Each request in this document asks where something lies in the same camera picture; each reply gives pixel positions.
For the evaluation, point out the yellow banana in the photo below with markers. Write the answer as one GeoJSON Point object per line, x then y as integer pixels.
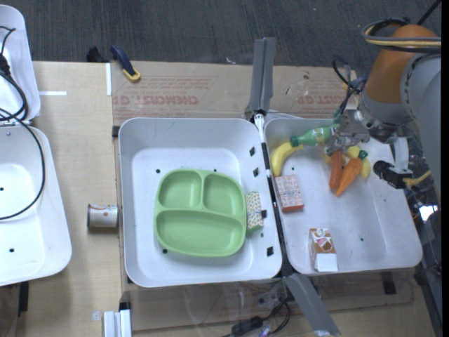
{"type": "Point", "coordinates": [278, 158]}

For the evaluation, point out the green plastic bottle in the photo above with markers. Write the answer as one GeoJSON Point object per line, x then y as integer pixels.
{"type": "Point", "coordinates": [312, 136]}

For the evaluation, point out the orange and white juice carton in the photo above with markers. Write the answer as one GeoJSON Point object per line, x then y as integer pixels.
{"type": "Point", "coordinates": [322, 248]}

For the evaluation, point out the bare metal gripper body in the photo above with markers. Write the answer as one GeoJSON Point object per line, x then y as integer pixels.
{"type": "Point", "coordinates": [352, 128]}

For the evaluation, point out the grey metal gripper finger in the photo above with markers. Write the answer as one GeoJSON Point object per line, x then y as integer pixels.
{"type": "Point", "coordinates": [332, 146]}
{"type": "Point", "coordinates": [348, 147]}

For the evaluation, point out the yellow and white patterned carton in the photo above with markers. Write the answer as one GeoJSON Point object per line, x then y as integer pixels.
{"type": "Point", "coordinates": [254, 210]}

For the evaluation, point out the black cylinder on white bracket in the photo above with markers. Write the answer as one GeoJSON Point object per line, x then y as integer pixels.
{"type": "Point", "coordinates": [386, 172]}

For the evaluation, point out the orange and white patterned carton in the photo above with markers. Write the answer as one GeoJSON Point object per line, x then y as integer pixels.
{"type": "Point", "coordinates": [289, 193]}

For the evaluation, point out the green divided plate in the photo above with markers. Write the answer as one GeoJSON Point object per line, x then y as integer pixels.
{"type": "Point", "coordinates": [200, 219]}

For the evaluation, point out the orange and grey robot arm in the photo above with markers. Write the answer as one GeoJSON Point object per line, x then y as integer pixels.
{"type": "Point", "coordinates": [393, 79]}

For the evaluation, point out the black block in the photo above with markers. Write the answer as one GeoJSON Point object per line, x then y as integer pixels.
{"type": "Point", "coordinates": [247, 325]}

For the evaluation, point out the orange carrot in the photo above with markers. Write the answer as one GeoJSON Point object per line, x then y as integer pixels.
{"type": "Point", "coordinates": [349, 176]}

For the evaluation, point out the white plastic tray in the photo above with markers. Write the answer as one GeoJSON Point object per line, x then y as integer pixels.
{"type": "Point", "coordinates": [14, 65]}
{"type": "Point", "coordinates": [365, 230]}
{"type": "Point", "coordinates": [28, 223]}
{"type": "Point", "coordinates": [140, 244]}

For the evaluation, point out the white and orange can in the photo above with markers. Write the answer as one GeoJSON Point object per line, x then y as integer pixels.
{"type": "Point", "coordinates": [103, 216]}

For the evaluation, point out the brown cardboard board red print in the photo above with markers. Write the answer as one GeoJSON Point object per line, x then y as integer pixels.
{"type": "Point", "coordinates": [224, 90]}

